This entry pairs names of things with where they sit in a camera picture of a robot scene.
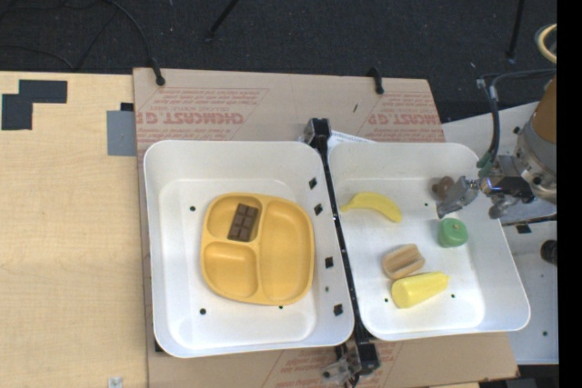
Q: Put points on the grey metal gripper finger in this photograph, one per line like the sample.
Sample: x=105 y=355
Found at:
x=457 y=195
x=501 y=209

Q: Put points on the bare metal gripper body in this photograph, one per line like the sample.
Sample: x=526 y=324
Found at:
x=516 y=188

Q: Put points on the brown round toy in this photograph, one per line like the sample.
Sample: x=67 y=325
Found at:
x=440 y=187

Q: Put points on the green cylinder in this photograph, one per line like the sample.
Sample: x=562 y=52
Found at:
x=452 y=234

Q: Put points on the yellow banana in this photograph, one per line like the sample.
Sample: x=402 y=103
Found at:
x=377 y=201

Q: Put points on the tan bread bun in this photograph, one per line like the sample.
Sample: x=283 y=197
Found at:
x=402 y=261

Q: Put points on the yellow bottle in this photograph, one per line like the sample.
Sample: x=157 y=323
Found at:
x=416 y=290

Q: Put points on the thin black rod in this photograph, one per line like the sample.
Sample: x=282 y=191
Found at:
x=338 y=231

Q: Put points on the white plastic tray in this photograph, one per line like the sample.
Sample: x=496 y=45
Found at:
x=409 y=322
x=182 y=168

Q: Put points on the yellow divided plate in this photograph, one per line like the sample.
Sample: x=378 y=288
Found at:
x=286 y=250

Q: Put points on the brown cardboard board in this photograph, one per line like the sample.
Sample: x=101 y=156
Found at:
x=282 y=113

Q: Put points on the brown chocolate bar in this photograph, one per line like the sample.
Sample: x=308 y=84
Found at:
x=243 y=222

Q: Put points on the black cylinder on white bracket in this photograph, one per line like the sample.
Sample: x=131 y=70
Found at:
x=549 y=252

